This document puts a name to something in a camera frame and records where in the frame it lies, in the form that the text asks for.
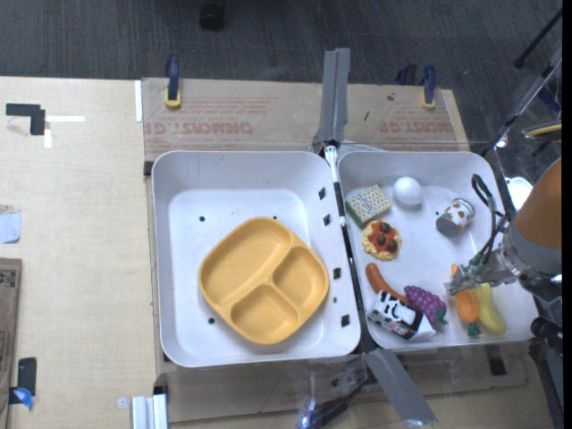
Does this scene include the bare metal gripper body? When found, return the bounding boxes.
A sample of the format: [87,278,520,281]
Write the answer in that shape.
[464,244,522,288]

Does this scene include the orange toy carrot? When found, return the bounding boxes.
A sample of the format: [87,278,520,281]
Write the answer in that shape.
[450,264,483,337]

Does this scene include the purple toy grapes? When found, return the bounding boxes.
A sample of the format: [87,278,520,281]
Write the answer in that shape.
[404,285,449,326]

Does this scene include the white plastic tray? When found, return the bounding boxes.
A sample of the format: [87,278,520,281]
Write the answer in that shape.
[335,149,540,353]
[150,149,362,369]

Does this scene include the yellow toy banana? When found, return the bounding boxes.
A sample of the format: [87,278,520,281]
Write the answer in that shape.
[472,282,507,335]

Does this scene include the white cup with orange print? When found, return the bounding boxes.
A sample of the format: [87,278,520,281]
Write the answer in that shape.
[435,198,475,239]

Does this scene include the black and white carton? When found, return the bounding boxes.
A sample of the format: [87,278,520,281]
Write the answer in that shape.
[366,290,437,342]

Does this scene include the orange toy sausage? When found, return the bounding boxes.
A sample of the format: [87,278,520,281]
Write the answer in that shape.
[365,262,410,306]

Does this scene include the toy spaghetti with meatballs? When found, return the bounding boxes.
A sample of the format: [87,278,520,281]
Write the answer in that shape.
[360,220,402,262]

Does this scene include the white ball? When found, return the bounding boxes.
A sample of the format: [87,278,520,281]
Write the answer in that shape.
[392,176,424,206]

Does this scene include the green and yellow patterned packet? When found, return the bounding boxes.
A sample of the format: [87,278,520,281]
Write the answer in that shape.
[344,183,393,229]

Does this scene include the yellow divided plate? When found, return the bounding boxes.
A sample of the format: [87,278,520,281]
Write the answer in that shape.
[197,215,331,346]

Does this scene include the brown cardboard board red print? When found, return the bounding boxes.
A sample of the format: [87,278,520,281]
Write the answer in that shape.
[141,77,543,424]

